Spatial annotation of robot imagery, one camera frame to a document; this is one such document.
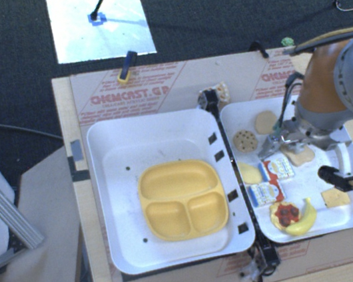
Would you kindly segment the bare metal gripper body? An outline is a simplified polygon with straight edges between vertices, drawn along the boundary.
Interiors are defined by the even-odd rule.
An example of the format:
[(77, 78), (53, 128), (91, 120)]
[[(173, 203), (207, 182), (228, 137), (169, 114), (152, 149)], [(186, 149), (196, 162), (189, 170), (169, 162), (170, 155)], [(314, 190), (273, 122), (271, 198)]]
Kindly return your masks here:
[(313, 145), (321, 150), (329, 150), (338, 144), (337, 140), (330, 137), (332, 131), (321, 130), (305, 119), (295, 117), (285, 120), (280, 129), (281, 143), (303, 143), (304, 146)]

